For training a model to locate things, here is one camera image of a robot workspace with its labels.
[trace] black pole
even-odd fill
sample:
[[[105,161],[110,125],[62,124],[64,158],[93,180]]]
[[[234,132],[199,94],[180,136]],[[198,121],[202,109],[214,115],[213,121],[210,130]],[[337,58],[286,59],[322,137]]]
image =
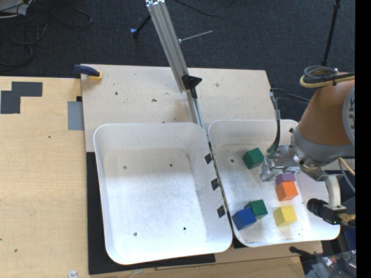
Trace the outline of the black pole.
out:
[[[141,25],[138,27],[138,29],[131,29],[131,30],[130,30],[130,31],[132,32],[134,38],[137,38],[137,37],[138,37],[140,30],[143,29],[143,27],[148,23],[148,21],[149,21],[150,19],[151,19],[151,16],[148,15],[148,16],[146,17],[146,19],[145,19],[145,20],[141,23]]]
[[[339,8],[340,8],[340,0],[336,0],[335,1],[335,5],[334,5],[334,12],[332,14],[332,22],[331,22],[331,27],[330,27],[329,38],[328,38],[328,41],[327,41],[327,47],[326,47],[326,51],[325,51],[325,56],[323,57],[323,60],[322,60],[322,66],[326,66],[327,65],[327,57],[328,57],[329,51],[330,51],[330,45],[331,45],[332,35],[333,35],[333,32],[334,32],[334,27],[335,27],[337,10]]]

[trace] green block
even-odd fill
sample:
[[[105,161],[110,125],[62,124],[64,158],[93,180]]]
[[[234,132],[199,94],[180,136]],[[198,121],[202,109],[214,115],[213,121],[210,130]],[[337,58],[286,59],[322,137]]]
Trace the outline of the green block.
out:
[[[264,160],[264,155],[261,153],[260,149],[254,148],[250,151],[247,151],[242,159],[247,165],[248,169],[252,169],[261,165]]]
[[[267,208],[265,207],[263,200],[251,201],[244,208],[250,207],[253,211],[255,218],[259,219],[268,214]]]

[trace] white tray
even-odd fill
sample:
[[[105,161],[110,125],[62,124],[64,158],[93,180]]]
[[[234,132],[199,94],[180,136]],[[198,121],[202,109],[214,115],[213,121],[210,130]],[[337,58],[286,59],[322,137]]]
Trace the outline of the white tray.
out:
[[[281,121],[281,143],[290,144],[289,129],[295,128],[293,120]],[[261,167],[249,170],[242,160],[243,155],[258,147],[263,155],[273,143],[277,123],[274,120],[220,120],[209,127],[209,136],[219,169],[230,215],[252,200],[263,199],[268,214],[253,225],[237,230],[237,239],[249,247],[280,243],[332,240],[340,233],[338,225],[331,225],[307,210],[307,201],[317,198],[328,202],[328,192],[324,182],[316,182],[304,173],[296,174],[299,195],[289,201],[279,201],[275,191],[275,181],[262,182],[259,177]],[[281,206],[294,207],[297,221],[289,226],[277,226],[273,211]]]
[[[225,251],[232,230],[195,123],[110,124],[94,134],[108,255],[129,265]]]

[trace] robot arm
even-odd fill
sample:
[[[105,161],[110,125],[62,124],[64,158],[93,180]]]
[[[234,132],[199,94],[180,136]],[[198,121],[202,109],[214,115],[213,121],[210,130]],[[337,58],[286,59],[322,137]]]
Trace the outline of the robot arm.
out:
[[[342,157],[355,157],[355,79],[354,74],[319,79],[319,83],[305,83],[303,75],[300,83],[317,87],[317,90],[301,121],[291,130],[290,145],[274,145],[269,149],[271,152],[261,166],[260,178],[271,181],[280,173],[302,171],[316,181],[324,181],[329,203],[311,199],[307,208],[325,221],[338,224],[342,220],[339,216],[345,214],[339,184],[336,176],[329,175],[322,167]],[[271,98],[277,111],[272,94]]]

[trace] yellow block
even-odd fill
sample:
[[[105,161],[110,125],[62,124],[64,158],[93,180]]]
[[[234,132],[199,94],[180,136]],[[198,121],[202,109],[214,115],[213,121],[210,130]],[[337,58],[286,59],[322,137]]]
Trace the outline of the yellow block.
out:
[[[290,225],[297,221],[293,206],[282,206],[273,212],[277,226]]]

